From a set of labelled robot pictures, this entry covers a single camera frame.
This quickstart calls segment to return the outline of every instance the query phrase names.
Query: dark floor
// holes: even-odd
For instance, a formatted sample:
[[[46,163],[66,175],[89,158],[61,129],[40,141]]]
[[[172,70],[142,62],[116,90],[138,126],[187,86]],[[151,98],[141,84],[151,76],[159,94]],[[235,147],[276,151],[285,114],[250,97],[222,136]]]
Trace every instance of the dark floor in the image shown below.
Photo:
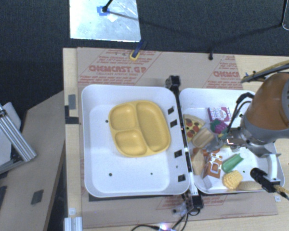
[[[289,56],[289,31],[279,26],[283,4],[137,0],[146,50]],[[135,43],[70,39],[69,0],[0,0],[0,102],[12,102],[23,118],[26,110],[61,91],[62,48],[78,46],[133,49]],[[62,213],[63,181],[59,186],[55,207]],[[52,218],[54,224],[62,216]]]

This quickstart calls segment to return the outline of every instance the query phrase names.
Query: toy waffle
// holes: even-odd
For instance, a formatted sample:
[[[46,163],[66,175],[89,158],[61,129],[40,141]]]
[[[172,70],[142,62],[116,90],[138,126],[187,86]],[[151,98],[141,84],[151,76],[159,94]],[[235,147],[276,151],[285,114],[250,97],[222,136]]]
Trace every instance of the toy waffle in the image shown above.
[[[151,101],[122,103],[109,112],[109,125],[117,150],[128,157],[165,151],[171,142],[160,107]]]

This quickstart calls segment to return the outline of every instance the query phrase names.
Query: white tray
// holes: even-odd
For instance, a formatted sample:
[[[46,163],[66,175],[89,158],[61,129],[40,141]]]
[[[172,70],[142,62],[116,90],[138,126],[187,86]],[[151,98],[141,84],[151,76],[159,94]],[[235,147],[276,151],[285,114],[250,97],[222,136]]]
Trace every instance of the white tray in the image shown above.
[[[96,197],[171,195],[190,184],[180,120],[173,93],[163,87],[87,86],[81,95],[85,186]],[[116,105],[149,100],[162,110],[171,134],[170,147],[161,153],[130,158],[120,154],[112,140],[109,111]],[[177,120],[177,125],[170,123]],[[174,153],[181,151],[181,156]]]
[[[180,103],[182,114],[193,115],[203,119],[206,122],[204,127],[210,129],[210,118],[207,108],[220,108],[229,107],[230,113],[232,114],[236,105],[237,98],[242,94],[246,93],[245,90],[218,90],[218,89],[195,89],[188,88],[184,89],[180,93]],[[244,105],[240,111],[240,114],[244,114],[248,108],[248,104]],[[238,127],[240,125],[240,117],[237,118],[232,127]],[[189,152],[192,154],[194,148],[193,144],[189,142],[188,144]],[[268,148],[272,153],[276,153],[276,148],[271,146]],[[265,172],[269,172],[269,175],[273,178],[277,177],[281,180],[281,185],[284,185],[284,175],[279,162],[279,159],[275,155],[268,158],[258,158],[250,150],[246,148],[240,148],[239,152],[233,153],[231,149],[222,148],[218,155],[223,156],[226,160],[232,155],[240,153],[240,156],[244,160],[238,164],[234,170],[238,170],[243,176],[243,181],[253,180],[250,176],[250,171],[254,168],[260,168]],[[220,180],[214,184],[211,188],[207,188],[201,176],[194,176],[194,181],[196,187],[206,194],[218,194],[218,193],[241,193],[245,191],[229,190],[223,183],[222,178],[225,173],[221,170]]]

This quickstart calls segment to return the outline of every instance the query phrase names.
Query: cardboard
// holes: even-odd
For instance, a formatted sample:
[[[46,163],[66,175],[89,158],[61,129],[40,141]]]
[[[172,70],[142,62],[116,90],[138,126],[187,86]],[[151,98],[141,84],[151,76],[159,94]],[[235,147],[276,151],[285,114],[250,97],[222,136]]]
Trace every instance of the cardboard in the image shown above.
[[[180,89],[216,88],[241,90],[240,76],[233,55],[141,51],[137,61],[129,59],[131,50],[78,48],[79,119],[80,94],[90,84],[164,86],[170,75],[179,75]],[[83,227],[126,226],[140,223],[177,221],[173,209],[181,196],[97,199],[89,196],[83,180],[82,125],[80,130],[81,201]],[[277,214],[274,198],[268,193],[208,195],[204,209],[190,220],[239,218]]]

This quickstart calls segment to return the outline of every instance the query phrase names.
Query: blue clip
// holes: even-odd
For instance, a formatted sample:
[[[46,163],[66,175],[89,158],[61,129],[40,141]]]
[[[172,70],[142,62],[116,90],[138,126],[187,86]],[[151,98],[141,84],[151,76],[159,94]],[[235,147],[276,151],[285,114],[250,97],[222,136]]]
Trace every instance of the blue clip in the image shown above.
[[[144,45],[144,47],[146,46],[146,41],[144,40],[140,40],[139,43],[137,44],[136,48],[131,52],[130,54],[130,59],[133,61],[136,61],[140,55],[140,49],[141,47]]]
[[[97,7],[96,7],[96,10],[97,10],[97,12],[98,12],[98,14],[99,14],[100,16],[106,16],[106,15],[108,15],[109,12],[110,12],[109,9],[107,9],[106,12],[103,12],[103,6],[97,6]]]

